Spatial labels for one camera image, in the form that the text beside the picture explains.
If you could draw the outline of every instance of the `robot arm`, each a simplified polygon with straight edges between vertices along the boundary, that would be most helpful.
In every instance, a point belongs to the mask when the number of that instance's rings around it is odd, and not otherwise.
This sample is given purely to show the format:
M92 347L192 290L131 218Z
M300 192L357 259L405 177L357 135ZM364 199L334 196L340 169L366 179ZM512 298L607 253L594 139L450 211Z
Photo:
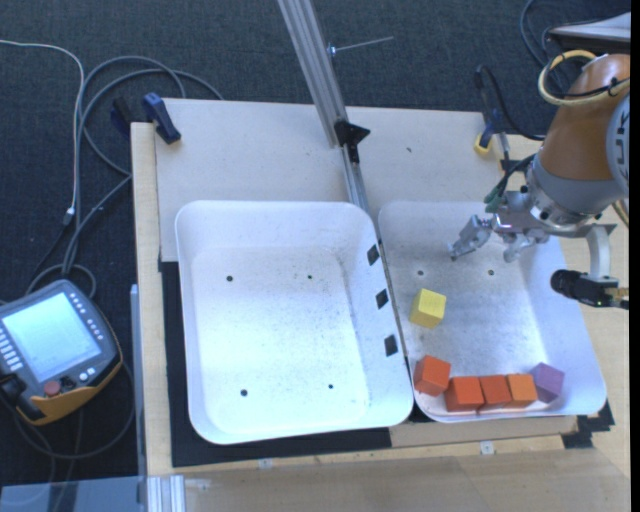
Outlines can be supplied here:
M548 72L576 57L590 60L567 95L549 94ZM589 242L590 272L570 274L570 278L560 274L552 279L553 289L592 306L626 305L628 309L628 301L611 292L618 289L617 281L609 277L608 235L615 225L590 221L629 197L629 76L629 55L595 57L574 50L545 67L538 84L540 94L559 108L542 146L508 170L485 198L485 211L492 217L469 220L459 239L449 245L453 260L480 248L494 232L507 245L507 262L517 259L523 249L545 243L551 235L584 237ZM517 170L524 171L526 185L518 192L506 191L509 177ZM601 300L603 296L611 300Z

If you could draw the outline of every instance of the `table surface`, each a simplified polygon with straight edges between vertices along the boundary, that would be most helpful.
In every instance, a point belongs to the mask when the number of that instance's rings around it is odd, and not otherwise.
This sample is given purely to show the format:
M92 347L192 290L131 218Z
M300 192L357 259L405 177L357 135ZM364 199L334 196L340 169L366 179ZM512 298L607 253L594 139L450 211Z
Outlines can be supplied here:
M211 102L218 103L215 108L220 108L220 103L225 103L224 108L241 109L251 105L234 105L233 102ZM175 114L178 107L172 106ZM350 109L352 122L354 119L364 119L374 122L376 119L384 123L394 119L392 109ZM437 135L423 133L422 139L424 147L420 147L419 140L412 145L405 145L403 150L409 156L415 153L423 159L429 159L432 167L441 168L446 171L452 165L455 166L456 158L462 158L463 167L470 159L479 159L478 165L481 172L492 169L494 172L489 176L490 181L495 181L499 177L499 171L495 158L490 155L482 158L475 155L473 151L469 153L466 149L458 151L462 157L456 157L455 148L471 148L473 144L473 134L477 133L481 127L482 119L479 114L473 113L448 113L433 111L413 111L409 114L415 117L418 123L425 126L432 126L432 130L438 132ZM184 119L179 124L174 119L176 126L185 126ZM384 126L379 132L382 137L386 134ZM319 122L317 123L317 136L320 143L324 137ZM512 158L521 158L531 154L536 150L537 143L522 139L520 137L509 137L511 143ZM167 147L160 146L162 143L149 123L134 123L132 125L132 163L134 177L134 201L135 201L135 232L137 247L137 273L138 273L138 293L140 301L140 328L141 328L141 352L143 367L143 394L145 409L145 447L146 447L146 469L149 475L168 474L193 474L206 471L220 471L225 469L254 469L260 467L261 461L243 461L233 463L223 463L199 467L174 468L171 464L171 439L169 425L169 403L167 395L166 378L166 354L164 349L164 319L163 319L163 297L162 281L158 271L158 257L163 246L161 233L161 218L166 213L159 207L158 201L158 177L157 172L159 159L167 158L163 152ZM375 143L367 146L367 158L376 161L378 155L372 155L379 146ZM367 160L363 158L365 170ZM437 181L433 184L439 193L446 194L446 185L450 180ZM473 194L482 194L483 190L474 189L473 183L467 184L471 193L465 192L471 198ZM370 197L373 208L379 208L378 199ZM615 212L608 209L602 222L618 223ZM611 235L612 241L612 275L620 279L621 285L628 286L628 255L629 239L628 230L620 226ZM580 241L561 240L561 245L568 268L588 268L589 255L585 245ZM174 249L163 246L162 258L164 261L171 261ZM594 350L596 351L603 376L607 384L608 400L616 424L611 427L610 432L594 433L593 442L599 452L617 467L625 476L630 477L630 438L629 438L629 316L628 312L620 310L597 310L581 306L585 324L589 330ZM392 448L378 450L375 452L362 453L342 453L323 456L297 457L292 459L278 459L270 461L276 466L317 464L333 462L353 462L362 460L405 460L425 456L454 456L463 457L479 453L479 443L491 441L491 449L498 453L506 452L532 452L546 450L563 450L561 434L575 431L576 418L571 416L544 417L544 418L522 418L510 420L487 420L482 422L470 422L456 425L442 423L403 423L390 429Z

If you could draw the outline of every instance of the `purple cube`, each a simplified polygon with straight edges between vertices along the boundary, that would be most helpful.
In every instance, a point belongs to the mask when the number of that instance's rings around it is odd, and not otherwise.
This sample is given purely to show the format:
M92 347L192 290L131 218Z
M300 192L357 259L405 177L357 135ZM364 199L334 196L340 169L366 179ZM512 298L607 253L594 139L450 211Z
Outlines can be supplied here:
M545 363L538 364L529 372L538 391L538 400L548 404L558 398L562 391L564 372Z

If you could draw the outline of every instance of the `orange cube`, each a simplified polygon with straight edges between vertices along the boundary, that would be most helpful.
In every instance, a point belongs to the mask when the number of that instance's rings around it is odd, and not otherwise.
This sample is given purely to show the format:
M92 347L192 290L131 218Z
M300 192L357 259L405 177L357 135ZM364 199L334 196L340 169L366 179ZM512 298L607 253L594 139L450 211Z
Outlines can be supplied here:
M484 405L480 379L473 376L451 377L444 392L449 412L472 412Z
M507 375L507 384L512 400L505 407L523 408L538 399L533 376L529 373L511 373Z
M484 395L484 405L481 411L502 409L511 402L511 391L504 375L484 375L480 377L480 387Z
M424 356L413 372L413 386L420 393L439 396L449 385L451 363L433 356Z

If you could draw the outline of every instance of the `screen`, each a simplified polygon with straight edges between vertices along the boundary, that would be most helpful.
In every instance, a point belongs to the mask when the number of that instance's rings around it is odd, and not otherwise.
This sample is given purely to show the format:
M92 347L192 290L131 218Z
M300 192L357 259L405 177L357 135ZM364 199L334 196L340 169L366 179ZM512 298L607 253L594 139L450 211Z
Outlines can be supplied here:
M2 321L40 382L101 352L64 293Z

